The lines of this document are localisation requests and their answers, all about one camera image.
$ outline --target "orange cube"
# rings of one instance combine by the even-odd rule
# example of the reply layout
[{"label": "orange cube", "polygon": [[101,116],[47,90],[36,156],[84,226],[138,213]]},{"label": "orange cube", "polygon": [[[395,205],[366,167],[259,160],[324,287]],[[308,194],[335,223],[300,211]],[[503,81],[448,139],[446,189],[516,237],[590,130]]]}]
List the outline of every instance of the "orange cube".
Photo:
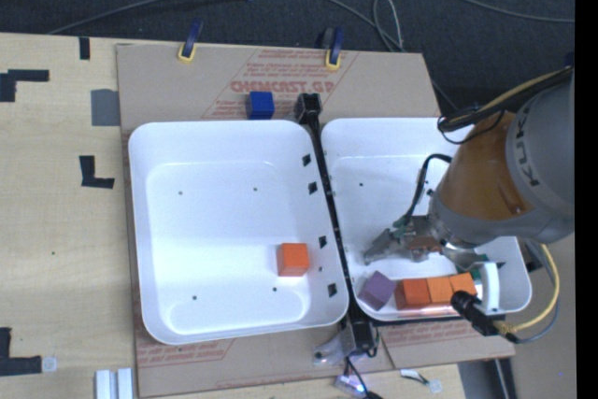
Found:
[{"label": "orange cube", "polygon": [[476,285],[474,279],[469,273],[461,273],[460,275],[453,275],[448,277],[453,292],[465,291],[470,294],[477,295]]},{"label": "orange cube", "polygon": [[430,300],[435,305],[449,305],[452,296],[452,286],[449,277],[427,278]]},{"label": "orange cube", "polygon": [[278,275],[301,277],[309,268],[306,243],[282,243],[277,251]]},{"label": "orange cube", "polygon": [[403,279],[397,283],[394,299],[398,309],[430,304],[430,290],[425,278]]}]

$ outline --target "white tray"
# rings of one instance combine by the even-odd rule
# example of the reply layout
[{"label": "white tray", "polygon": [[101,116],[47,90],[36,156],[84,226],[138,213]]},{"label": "white tray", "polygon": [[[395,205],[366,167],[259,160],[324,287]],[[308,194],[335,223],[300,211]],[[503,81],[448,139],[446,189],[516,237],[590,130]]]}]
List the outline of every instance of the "white tray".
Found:
[{"label": "white tray", "polygon": [[[142,316],[158,341],[289,331],[345,315],[349,293],[303,127],[148,123],[133,132],[129,156]],[[278,276],[283,242],[308,244],[304,276]]]},{"label": "white tray", "polygon": [[[457,146],[438,132],[436,122],[433,118],[346,119],[331,121],[323,129],[322,144],[355,296],[376,270],[392,280],[456,273],[454,264],[438,253],[432,253],[430,259],[422,263],[396,256],[369,265],[363,263],[363,251],[409,208],[425,158],[431,153],[455,153]],[[455,132],[450,136],[458,140],[458,135],[464,134]],[[447,164],[442,161],[430,162],[426,190],[435,188],[446,169]],[[422,215],[427,209],[428,196],[424,194],[414,213]],[[487,254],[490,261],[505,263],[498,270],[500,308],[497,313],[524,309],[531,299],[532,286],[517,239],[497,238],[476,251]],[[399,310],[394,298],[379,311],[359,298],[357,302],[378,321],[456,315],[450,306]]]}]

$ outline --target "light wood surface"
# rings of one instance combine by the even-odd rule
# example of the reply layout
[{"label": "light wood surface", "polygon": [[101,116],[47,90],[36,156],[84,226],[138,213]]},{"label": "light wood surface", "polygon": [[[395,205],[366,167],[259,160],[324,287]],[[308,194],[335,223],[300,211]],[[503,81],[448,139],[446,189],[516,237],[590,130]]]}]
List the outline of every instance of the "light wood surface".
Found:
[{"label": "light wood surface", "polygon": [[[50,71],[50,82],[19,82],[16,102],[0,103],[0,326],[12,328],[12,357],[58,362],[55,372],[0,378],[1,398],[93,397],[96,370],[135,367],[121,132],[92,126],[91,114],[92,90],[117,89],[116,43],[92,39],[81,61],[75,37],[0,35],[0,73]],[[115,178],[114,188],[82,188],[79,155],[94,155],[96,176]],[[434,397],[464,398],[456,365],[420,371],[440,380]],[[363,377],[385,399],[432,395],[397,371]],[[344,397],[332,383],[184,397]]]}]

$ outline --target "cardboard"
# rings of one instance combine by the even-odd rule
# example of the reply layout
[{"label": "cardboard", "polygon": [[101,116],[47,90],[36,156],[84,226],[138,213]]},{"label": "cardboard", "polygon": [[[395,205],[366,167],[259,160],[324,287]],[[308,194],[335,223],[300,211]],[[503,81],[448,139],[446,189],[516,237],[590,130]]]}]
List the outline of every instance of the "cardboard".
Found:
[{"label": "cardboard", "polygon": [[[210,341],[182,347],[158,343],[140,314],[135,230],[127,143],[151,121],[239,120],[249,92],[272,92],[273,118],[292,113],[299,93],[319,93],[322,123],[337,118],[434,117],[439,109],[421,55],[342,52],[328,70],[323,50],[198,45],[192,63],[177,59],[178,44],[119,45],[117,67],[127,226],[135,311],[135,355],[140,397],[333,377],[344,365],[315,365],[312,350],[336,326]],[[360,371],[385,371],[512,355],[502,338],[484,338],[464,321],[380,328],[375,358]]]}]

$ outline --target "purple cube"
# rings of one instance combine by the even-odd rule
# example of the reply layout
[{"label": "purple cube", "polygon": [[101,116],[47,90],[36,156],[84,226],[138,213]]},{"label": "purple cube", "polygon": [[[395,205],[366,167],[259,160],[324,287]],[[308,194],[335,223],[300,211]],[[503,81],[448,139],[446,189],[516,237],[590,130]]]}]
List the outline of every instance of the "purple cube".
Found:
[{"label": "purple cube", "polygon": [[394,281],[375,271],[365,282],[357,297],[374,310],[379,311],[391,299],[395,287]]}]

